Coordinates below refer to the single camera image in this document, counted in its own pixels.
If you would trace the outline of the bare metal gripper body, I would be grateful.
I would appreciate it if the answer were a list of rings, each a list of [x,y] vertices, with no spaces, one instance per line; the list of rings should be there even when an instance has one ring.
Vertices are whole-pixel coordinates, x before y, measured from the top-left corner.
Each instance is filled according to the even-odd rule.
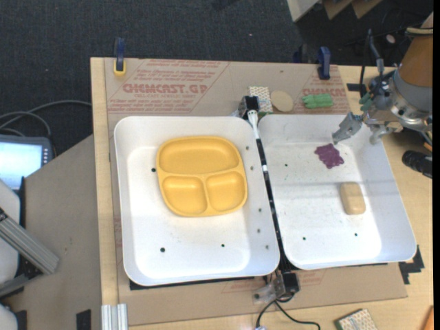
[[[418,132],[432,130],[432,123],[428,122],[429,114],[409,106],[393,105],[389,109],[378,109],[374,104],[369,108],[362,107],[364,121],[367,124],[380,124],[387,127],[391,122]]]

